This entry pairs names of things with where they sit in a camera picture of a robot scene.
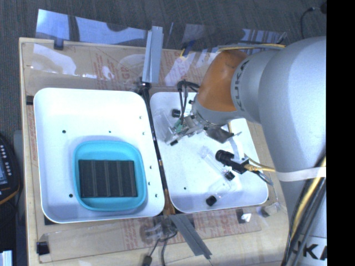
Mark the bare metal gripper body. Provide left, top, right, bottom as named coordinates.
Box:
left=175, top=114, right=212, bottom=138

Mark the white plastic tray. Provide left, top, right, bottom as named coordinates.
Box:
left=149, top=91, right=270, bottom=214
left=33, top=87, right=166, bottom=224

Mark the black cylinder on white bracket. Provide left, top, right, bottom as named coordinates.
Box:
left=215, top=137, right=251, bottom=175

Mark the brown cardboard board red print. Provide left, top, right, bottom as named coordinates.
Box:
left=21, top=41, right=279, bottom=263

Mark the black block with thin wires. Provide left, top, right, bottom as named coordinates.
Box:
left=161, top=216, right=179, bottom=234

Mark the clear plastic bottle black cap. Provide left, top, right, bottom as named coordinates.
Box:
left=199, top=145, right=236, bottom=181
left=153, top=107, right=181, bottom=135
left=205, top=181, right=234, bottom=207

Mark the blue plate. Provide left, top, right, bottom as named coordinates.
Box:
left=72, top=140, right=148, bottom=212

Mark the black ribbed block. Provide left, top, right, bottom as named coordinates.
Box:
left=78, top=159, right=139, bottom=199

